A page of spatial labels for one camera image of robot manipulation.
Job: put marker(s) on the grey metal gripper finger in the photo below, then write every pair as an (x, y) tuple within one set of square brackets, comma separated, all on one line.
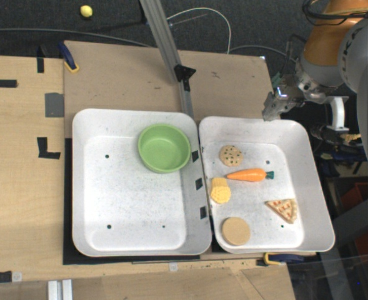
[(268, 108), (282, 109)]

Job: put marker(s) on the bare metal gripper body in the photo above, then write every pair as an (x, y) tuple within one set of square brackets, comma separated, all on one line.
[(308, 89)]

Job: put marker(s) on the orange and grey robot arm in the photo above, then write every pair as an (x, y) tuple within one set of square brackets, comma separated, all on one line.
[(327, 42)]

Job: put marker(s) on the chocolate chip biscuit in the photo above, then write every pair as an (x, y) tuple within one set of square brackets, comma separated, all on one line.
[(231, 156)]

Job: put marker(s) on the orange carrot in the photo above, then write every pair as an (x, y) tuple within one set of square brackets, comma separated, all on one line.
[(247, 175)]

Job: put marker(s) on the yellow corn cob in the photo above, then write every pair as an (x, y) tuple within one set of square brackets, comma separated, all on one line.
[(220, 191)]

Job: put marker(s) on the pizza slice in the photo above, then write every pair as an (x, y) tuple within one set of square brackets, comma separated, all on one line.
[(285, 209)]

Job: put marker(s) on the green bowl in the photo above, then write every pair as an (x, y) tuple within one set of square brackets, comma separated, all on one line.
[(163, 148)]

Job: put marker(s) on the white plastic tray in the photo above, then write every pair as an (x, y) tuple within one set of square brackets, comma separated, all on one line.
[(124, 198), (258, 230)]

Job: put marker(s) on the round tan biscuit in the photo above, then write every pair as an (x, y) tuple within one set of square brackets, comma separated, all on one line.
[(235, 231)]

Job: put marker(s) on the yellow ball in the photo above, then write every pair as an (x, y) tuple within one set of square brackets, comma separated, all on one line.
[(86, 11)]

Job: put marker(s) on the black cylinder on white bracket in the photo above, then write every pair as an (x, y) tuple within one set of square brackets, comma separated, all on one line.
[(338, 111)]

